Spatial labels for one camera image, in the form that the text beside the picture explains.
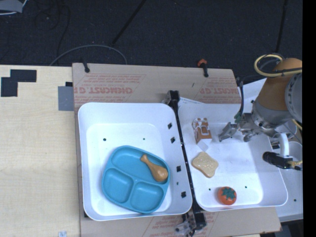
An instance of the red tomato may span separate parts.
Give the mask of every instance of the red tomato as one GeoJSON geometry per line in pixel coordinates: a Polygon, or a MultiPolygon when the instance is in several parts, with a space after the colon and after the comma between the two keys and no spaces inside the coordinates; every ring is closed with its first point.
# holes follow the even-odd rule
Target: red tomato
{"type": "Polygon", "coordinates": [[[231,205],[235,203],[237,194],[233,188],[224,186],[218,190],[217,197],[221,203],[231,205]]]}

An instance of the blue divided plate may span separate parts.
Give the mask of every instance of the blue divided plate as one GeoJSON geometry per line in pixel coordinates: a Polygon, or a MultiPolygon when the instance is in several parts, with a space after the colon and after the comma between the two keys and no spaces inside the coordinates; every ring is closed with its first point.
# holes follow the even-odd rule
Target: blue divided plate
{"type": "Polygon", "coordinates": [[[102,176],[102,191],[107,199],[122,207],[141,213],[156,211],[162,204],[170,181],[167,163],[139,148],[121,146],[110,155],[102,176]],[[140,160],[148,160],[167,169],[168,178],[156,181],[149,167],[140,160]]]}

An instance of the bread slice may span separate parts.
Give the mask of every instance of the bread slice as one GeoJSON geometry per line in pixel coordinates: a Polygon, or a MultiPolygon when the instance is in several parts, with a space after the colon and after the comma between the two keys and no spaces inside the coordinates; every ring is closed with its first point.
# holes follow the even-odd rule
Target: bread slice
{"type": "Polygon", "coordinates": [[[217,160],[213,159],[206,152],[201,152],[192,160],[192,166],[200,170],[207,178],[215,175],[215,170],[218,167],[217,160]]]}

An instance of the robotic hand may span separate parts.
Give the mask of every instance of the robotic hand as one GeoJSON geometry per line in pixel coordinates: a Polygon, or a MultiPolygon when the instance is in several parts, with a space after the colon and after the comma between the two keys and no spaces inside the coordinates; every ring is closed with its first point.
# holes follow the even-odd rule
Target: robotic hand
{"type": "Polygon", "coordinates": [[[238,130],[242,132],[244,142],[262,133],[271,138],[278,138],[276,128],[280,125],[289,120],[302,123],[302,61],[268,54],[259,57],[254,63],[254,68],[267,79],[258,97],[253,101],[251,113],[242,113],[241,108],[235,116],[235,123],[229,122],[224,127],[219,135],[220,141],[231,138],[238,130]],[[262,72],[257,66],[258,62],[266,57],[280,60],[270,73],[262,72]]]}

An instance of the light wood surface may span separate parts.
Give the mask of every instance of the light wood surface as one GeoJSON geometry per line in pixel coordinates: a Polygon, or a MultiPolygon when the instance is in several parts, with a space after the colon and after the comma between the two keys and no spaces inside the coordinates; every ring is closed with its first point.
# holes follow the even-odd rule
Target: light wood surface
{"type": "Polygon", "coordinates": [[[0,97],[0,236],[80,236],[74,112],[58,110],[58,86],[71,67],[36,69],[18,97],[0,97]]]}

